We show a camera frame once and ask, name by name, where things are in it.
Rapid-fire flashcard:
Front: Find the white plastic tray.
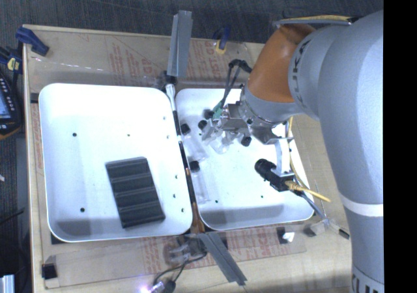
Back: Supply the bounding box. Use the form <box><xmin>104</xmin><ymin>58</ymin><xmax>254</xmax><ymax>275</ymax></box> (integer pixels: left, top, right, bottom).
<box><xmin>38</xmin><ymin>82</ymin><xmax>194</xmax><ymax>243</ymax></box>
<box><xmin>175</xmin><ymin>87</ymin><xmax>315</xmax><ymax>232</ymax></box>

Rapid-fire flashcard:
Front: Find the brown cardboard board red print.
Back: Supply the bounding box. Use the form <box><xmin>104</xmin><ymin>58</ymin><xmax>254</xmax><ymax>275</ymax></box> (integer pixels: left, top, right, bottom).
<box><xmin>28</xmin><ymin>31</ymin><xmax>309</xmax><ymax>289</ymax></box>

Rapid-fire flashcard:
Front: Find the thin black and white rod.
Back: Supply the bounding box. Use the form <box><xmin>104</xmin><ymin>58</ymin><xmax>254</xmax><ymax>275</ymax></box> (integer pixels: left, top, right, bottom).
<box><xmin>165</xmin><ymin>83</ymin><xmax>206</xmax><ymax>236</ymax></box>

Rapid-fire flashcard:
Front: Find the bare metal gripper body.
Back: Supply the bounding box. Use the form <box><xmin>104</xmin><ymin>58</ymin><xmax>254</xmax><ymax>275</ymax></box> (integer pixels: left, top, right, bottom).
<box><xmin>221</xmin><ymin>102</ymin><xmax>285</xmax><ymax>145</ymax></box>

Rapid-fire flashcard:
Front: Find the black cylinder on white bracket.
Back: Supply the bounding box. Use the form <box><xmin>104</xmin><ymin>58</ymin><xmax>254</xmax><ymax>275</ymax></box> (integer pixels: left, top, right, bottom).
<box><xmin>254</xmin><ymin>137</ymin><xmax>296</xmax><ymax>192</ymax></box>

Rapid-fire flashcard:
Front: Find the black ribbed rack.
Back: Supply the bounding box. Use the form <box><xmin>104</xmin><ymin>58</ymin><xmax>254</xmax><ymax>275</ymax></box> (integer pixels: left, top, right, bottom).
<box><xmin>104</xmin><ymin>156</ymin><xmax>166</xmax><ymax>229</ymax></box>

